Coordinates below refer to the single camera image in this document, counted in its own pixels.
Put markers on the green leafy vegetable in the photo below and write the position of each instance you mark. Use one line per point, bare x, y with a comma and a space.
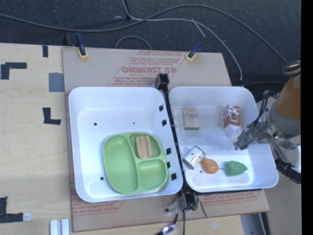
235, 168

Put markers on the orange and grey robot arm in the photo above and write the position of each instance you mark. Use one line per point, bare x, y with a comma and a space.
288, 99

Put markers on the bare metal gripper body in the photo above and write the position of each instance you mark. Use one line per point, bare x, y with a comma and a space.
265, 133

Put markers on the green divided plate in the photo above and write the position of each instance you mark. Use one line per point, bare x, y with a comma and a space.
119, 160

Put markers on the thin black and white rod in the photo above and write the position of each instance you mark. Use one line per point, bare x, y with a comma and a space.
174, 133

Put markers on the small orange and green carton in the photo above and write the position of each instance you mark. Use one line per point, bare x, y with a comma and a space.
190, 118

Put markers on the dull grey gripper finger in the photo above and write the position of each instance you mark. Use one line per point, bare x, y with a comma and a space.
245, 134
239, 143

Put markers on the black cylinder on white bracket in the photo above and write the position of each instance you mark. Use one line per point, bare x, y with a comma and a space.
289, 169

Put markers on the small white can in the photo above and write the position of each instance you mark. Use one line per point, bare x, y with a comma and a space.
193, 157

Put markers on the brown cardboard board red print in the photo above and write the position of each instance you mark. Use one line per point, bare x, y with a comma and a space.
102, 65

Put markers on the white plastic tray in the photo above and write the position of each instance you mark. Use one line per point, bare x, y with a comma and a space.
212, 141
97, 106

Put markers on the orange pear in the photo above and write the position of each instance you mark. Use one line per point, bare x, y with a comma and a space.
210, 166

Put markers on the tan hot dog bun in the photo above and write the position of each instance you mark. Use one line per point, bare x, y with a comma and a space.
143, 147

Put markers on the orange and white milk carton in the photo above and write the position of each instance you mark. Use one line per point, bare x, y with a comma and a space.
231, 121

